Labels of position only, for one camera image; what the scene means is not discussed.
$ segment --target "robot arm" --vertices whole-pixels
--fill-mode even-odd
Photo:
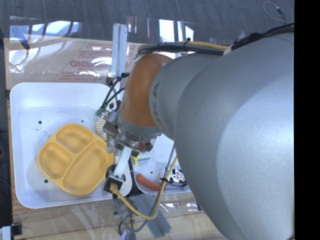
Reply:
[[[128,78],[115,148],[138,150],[164,133],[192,193],[227,239],[292,239],[293,73],[292,32],[224,56],[146,55]]]

